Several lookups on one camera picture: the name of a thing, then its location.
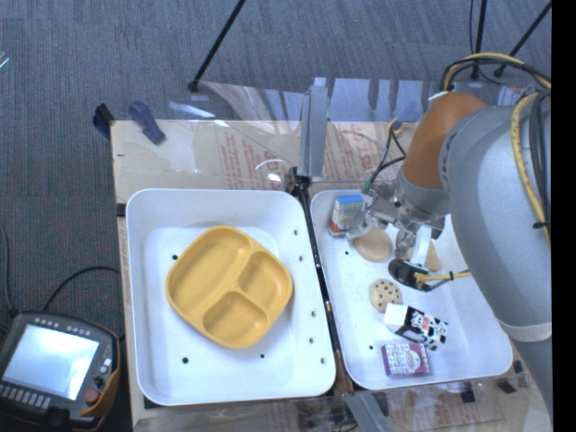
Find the small box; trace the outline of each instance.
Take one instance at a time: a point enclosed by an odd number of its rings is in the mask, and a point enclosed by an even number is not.
[[[430,373],[430,362],[424,344],[390,343],[382,346],[382,358],[386,374],[426,374]]]
[[[346,234],[363,205],[364,198],[360,194],[338,197],[334,201],[334,210],[329,224],[330,233],[332,235]]]
[[[389,303],[384,324],[395,334],[414,343],[424,344],[427,350],[437,350],[446,342],[448,322],[405,304]]]

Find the gray carpet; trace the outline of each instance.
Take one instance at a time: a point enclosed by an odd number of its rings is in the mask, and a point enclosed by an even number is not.
[[[182,118],[169,103],[191,103],[187,85],[237,1],[0,0],[0,222],[19,310],[83,267],[119,266],[110,143],[94,110],[124,119],[140,99],[157,118]],[[296,93],[316,77],[436,82],[473,51],[471,1],[247,0],[202,79]],[[482,50],[510,53],[548,1],[488,0]],[[552,12],[517,58],[551,75]],[[120,294],[117,274],[94,271],[50,309],[121,334]],[[122,379],[102,431],[131,429],[128,404]],[[0,417],[0,430],[37,428]]]

